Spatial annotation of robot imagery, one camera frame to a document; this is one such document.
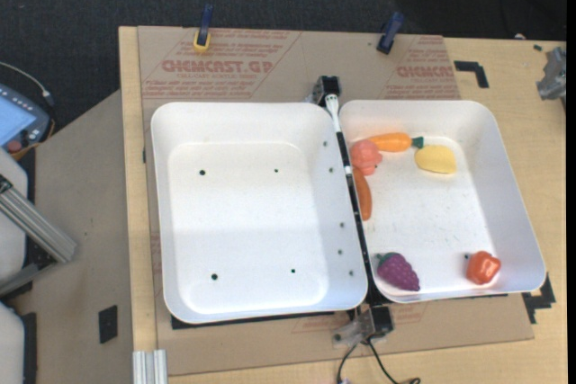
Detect orange bell pepper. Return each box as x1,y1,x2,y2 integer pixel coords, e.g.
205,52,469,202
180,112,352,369
465,250,502,286

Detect yellow toy fruit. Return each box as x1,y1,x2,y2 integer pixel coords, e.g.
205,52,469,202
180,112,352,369
414,144,458,175

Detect purple grapes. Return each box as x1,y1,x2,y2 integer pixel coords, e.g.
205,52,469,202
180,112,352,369
375,252,421,292

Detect pink toy food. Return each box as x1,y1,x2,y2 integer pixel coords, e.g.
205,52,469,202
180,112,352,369
349,139,383,176

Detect thin black and white rod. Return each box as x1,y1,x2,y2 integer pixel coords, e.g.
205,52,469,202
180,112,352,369
324,93,377,307

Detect white plastic tray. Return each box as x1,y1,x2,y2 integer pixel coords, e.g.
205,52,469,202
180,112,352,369
337,99,547,304
149,101,369,325

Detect black block with thin wires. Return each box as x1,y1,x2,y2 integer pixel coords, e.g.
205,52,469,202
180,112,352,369
305,75,342,106
332,305,396,345

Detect brown cardboard board red print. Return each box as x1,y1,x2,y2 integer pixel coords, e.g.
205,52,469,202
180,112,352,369
136,25,536,377

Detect orange carrot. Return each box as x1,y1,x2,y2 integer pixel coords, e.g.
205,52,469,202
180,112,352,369
367,131,425,153

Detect orange sausage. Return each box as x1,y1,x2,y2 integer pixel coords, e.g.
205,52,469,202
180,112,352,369
352,166,374,222

